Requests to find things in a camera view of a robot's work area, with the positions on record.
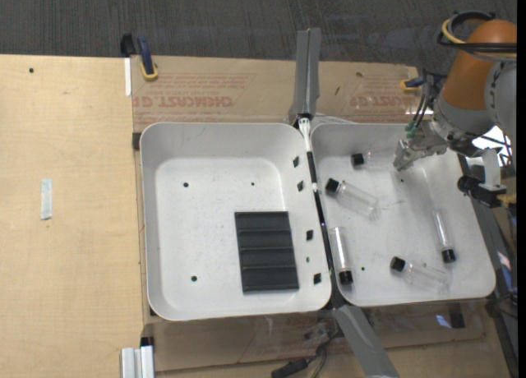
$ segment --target orange robot part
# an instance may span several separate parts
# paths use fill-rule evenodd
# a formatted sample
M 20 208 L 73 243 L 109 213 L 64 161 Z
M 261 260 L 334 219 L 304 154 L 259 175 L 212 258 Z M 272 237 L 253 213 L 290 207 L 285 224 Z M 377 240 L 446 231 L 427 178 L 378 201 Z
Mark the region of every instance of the orange robot part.
M 467 43 L 494 44 L 517 42 L 517 25 L 509 21 L 485 21 L 466 40 Z M 495 62 L 459 51 L 442 88 L 444 100 L 456 108 L 485 109 L 484 86 Z

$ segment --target black rubber mat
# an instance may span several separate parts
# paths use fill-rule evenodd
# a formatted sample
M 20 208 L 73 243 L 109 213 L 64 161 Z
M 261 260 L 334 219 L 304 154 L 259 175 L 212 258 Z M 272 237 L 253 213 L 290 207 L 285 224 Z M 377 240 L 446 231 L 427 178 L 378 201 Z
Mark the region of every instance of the black rubber mat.
M 243 292 L 299 289 L 288 212 L 237 212 Z

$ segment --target metal bracket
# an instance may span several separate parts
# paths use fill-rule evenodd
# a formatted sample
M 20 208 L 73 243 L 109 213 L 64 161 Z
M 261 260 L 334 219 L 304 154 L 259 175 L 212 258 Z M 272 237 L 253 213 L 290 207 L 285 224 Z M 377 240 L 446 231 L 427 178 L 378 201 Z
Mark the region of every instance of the metal bracket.
M 398 378 L 391 360 L 359 307 L 345 305 L 333 311 L 334 318 L 367 377 Z
M 154 347 L 121 350 L 121 378 L 155 378 Z
M 506 189 L 501 184 L 501 167 L 499 166 L 499 157 L 495 149 L 488 149 L 482 154 L 484 163 L 484 183 L 479 186 L 486 188 L 488 191 L 500 191 Z
M 288 120 L 291 124 L 297 121 L 300 114 L 308 118 L 316 114 L 316 99 L 320 96 L 318 76 L 320 49 L 321 29 L 319 27 L 298 31 L 294 99 L 288 111 Z

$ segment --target black vial cap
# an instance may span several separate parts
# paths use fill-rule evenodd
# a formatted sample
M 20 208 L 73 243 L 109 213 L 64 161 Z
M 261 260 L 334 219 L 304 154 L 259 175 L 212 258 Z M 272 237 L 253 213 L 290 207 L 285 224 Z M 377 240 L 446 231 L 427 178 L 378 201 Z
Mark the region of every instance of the black vial cap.
M 396 271 L 402 271 L 405 267 L 405 260 L 402 260 L 401 258 L 398 258 L 397 256 L 394 256 L 391 260 L 391 269 Z
M 452 263 L 453 261 L 455 261 L 457 258 L 456 256 L 454 255 L 454 251 L 453 250 L 444 250 L 442 252 L 442 260 L 445 262 L 445 263 Z
M 353 275 L 349 270 L 339 272 L 339 281 L 341 284 L 351 284 L 353 282 Z
M 333 178 L 329 178 L 327 185 L 325 185 L 325 190 L 329 192 L 336 192 L 338 190 L 339 182 Z
M 365 159 L 363 158 L 363 154 L 356 153 L 351 154 L 351 165 L 352 166 L 360 166 L 361 164 L 365 163 Z
M 464 194 L 469 194 L 471 191 L 476 190 L 480 183 L 482 183 L 482 181 L 479 181 L 478 179 L 474 177 L 469 177 L 467 175 L 464 175 L 463 177 L 460 177 L 459 181 L 457 182 L 457 187 Z

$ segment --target white tray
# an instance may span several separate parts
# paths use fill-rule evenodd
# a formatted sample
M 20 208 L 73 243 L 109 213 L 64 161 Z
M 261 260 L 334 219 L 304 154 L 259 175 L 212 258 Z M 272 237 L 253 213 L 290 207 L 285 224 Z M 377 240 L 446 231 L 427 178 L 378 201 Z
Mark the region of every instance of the white tray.
M 345 227 L 354 283 L 341 287 L 354 305 L 373 307 L 407 302 L 485 297 L 496 276 L 472 202 L 458 190 L 462 176 L 457 155 L 446 152 L 418 160 L 398 173 L 392 165 L 403 125 L 322 124 L 311 134 L 327 228 Z M 371 163 L 354 168 L 350 155 L 371 152 Z M 345 209 L 324 193 L 327 180 L 345 180 L 376 196 L 379 215 L 370 220 Z M 455 242 L 457 261 L 444 265 L 435 247 L 432 210 L 442 211 Z M 445 270 L 445 292 L 416 288 L 390 271 L 393 256 L 420 260 Z
M 297 130 L 278 123 L 161 122 L 142 133 L 141 165 L 148 298 L 159 316 L 316 311 L 328 302 L 330 276 Z M 288 211 L 299 290 L 243 293 L 234 213 L 269 210 Z M 312 240 L 307 230 L 314 231 Z

